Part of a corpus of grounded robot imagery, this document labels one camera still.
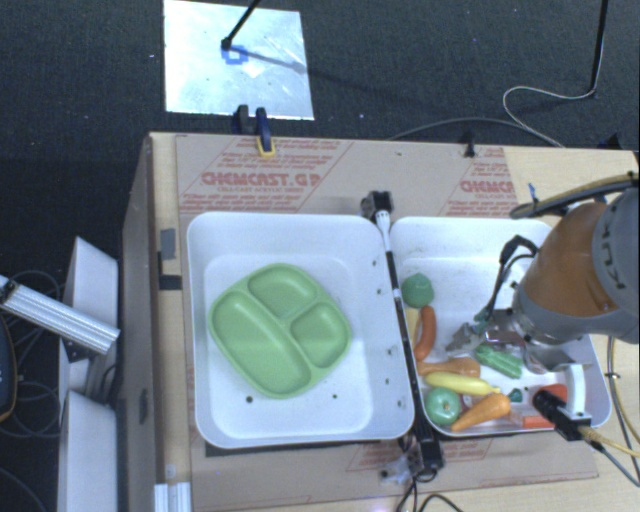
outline orange toy food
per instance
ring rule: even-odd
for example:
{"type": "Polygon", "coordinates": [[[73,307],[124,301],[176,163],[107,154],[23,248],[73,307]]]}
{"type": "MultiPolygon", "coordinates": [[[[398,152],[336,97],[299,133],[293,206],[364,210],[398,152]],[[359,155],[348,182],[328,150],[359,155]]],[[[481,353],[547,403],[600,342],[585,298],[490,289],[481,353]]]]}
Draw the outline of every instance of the orange toy food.
{"type": "Polygon", "coordinates": [[[495,420],[506,416],[511,411],[511,400],[502,393],[492,393],[485,396],[471,409],[462,415],[451,425],[453,432],[460,432],[466,428],[495,420]]]}
{"type": "Polygon", "coordinates": [[[436,341],[436,312],[431,306],[423,306],[420,309],[420,320],[422,322],[422,334],[420,340],[413,347],[413,355],[416,361],[422,361],[431,352],[436,341]]]}
{"type": "Polygon", "coordinates": [[[471,357],[454,357],[444,363],[416,363],[419,375],[431,372],[451,372],[467,377],[480,377],[480,363],[471,357]]]}

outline green tomato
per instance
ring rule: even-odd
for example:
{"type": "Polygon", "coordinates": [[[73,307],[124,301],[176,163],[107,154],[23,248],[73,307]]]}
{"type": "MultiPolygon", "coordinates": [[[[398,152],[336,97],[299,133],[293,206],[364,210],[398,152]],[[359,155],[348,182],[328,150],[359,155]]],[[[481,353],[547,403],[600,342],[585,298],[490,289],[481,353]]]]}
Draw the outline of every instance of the green tomato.
{"type": "Polygon", "coordinates": [[[451,425],[460,416],[462,406],[458,393],[447,388],[433,388],[424,401],[429,419],[436,425],[451,425]]]}

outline cardboard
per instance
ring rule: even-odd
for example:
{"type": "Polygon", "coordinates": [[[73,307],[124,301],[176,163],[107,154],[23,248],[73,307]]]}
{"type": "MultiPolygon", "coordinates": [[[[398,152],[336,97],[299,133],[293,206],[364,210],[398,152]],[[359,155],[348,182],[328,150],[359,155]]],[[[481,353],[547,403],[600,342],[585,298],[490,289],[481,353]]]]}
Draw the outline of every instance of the cardboard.
{"type": "MultiPolygon", "coordinates": [[[[126,296],[133,293],[127,288],[137,286],[136,300],[144,301],[146,295],[152,308],[144,311],[136,302],[135,311],[125,309],[125,316],[131,321],[135,317],[143,325],[149,325],[147,318],[151,317],[146,332],[136,336],[136,343],[146,343],[140,340],[141,334],[153,340],[150,360],[154,382],[145,384],[153,388],[148,392],[156,407],[149,408],[144,425],[148,429],[153,422],[153,432],[144,440],[135,434],[140,445],[131,439],[127,443],[129,467],[136,473],[130,471],[129,475],[129,503],[139,505],[130,506],[131,510],[149,510],[143,504],[152,496],[152,477],[138,473],[145,469],[153,472],[154,460],[156,482],[191,481],[193,507],[200,512],[392,496],[404,491],[404,487],[380,478],[380,470],[400,455],[395,442],[254,453],[221,452],[205,445],[193,424],[184,248],[178,243],[166,256],[161,251],[158,257],[161,232],[173,230],[181,241],[190,219],[207,210],[357,214],[360,200],[371,190],[392,192],[394,218],[501,217],[518,202],[517,194],[520,200],[526,199],[529,176],[514,180],[510,173],[509,162],[519,158],[514,148],[476,147],[478,156],[469,159],[464,157],[462,145],[286,138],[276,138],[275,143],[278,153],[271,159],[258,156],[254,137],[152,134],[145,143],[136,183],[138,188],[141,182],[151,183],[149,204],[132,196],[135,207],[130,207],[127,217],[128,221],[141,219],[145,213],[139,208],[145,208],[149,217],[138,219],[141,230],[133,229],[129,222],[124,233],[125,241],[138,237],[135,243],[130,241],[125,267],[131,266],[127,259],[135,259],[144,275],[131,276],[132,283],[125,279],[124,287],[126,296]],[[150,454],[153,439],[156,451],[150,454]]],[[[561,153],[565,156],[563,168],[571,167],[566,159],[570,151],[568,155],[561,153]]],[[[538,160],[543,173],[552,171],[549,163],[555,162],[558,154],[547,153],[546,160],[538,160]]],[[[625,155],[620,161],[630,160],[625,155]]],[[[611,173],[619,174],[618,170],[612,168],[611,173]]],[[[137,414],[141,385],[133,382],[141,379],[136,373],[141,369],[133,366],[136,364],[141,364],[140,359],[125,360],[129,369],[125,370],[122,396],[127,402],[127,417],[137,414]]],[[[128,426],[140,430],[133,420],[128,426]]],[[[429,485],[431,491],[593,478],[597,474],[586,445],[566,443],[552,432],[447,442],[444,449],[447,464],[429,485]]]]}

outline green divided plate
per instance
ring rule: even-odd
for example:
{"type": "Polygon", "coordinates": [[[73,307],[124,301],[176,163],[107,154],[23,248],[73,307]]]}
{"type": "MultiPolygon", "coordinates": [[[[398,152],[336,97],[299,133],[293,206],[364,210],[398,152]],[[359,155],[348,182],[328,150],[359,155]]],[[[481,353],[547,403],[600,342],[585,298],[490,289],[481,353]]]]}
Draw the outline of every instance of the green divided plate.
{"type": "Polygon", "coordinates": [[[309,274],[268,265],[227,288],[209,309],[209,332],[258,391],[303,393],[327,375],[351,343],[349,321],[309,274]]]}

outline yellow banana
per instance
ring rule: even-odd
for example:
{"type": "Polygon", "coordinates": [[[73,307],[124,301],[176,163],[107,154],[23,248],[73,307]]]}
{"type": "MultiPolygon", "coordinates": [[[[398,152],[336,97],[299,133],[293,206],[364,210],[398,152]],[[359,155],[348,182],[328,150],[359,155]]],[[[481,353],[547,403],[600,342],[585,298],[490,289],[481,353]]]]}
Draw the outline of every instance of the yellow banana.
{"type": "Polygon", "coordinates": [[[500,393],[500,388],[492,386],[486,380],[457,373],[432,372],[425,376],[424,381],[430,386],[448,388],[461,395],[484,396],[500,393]]]}

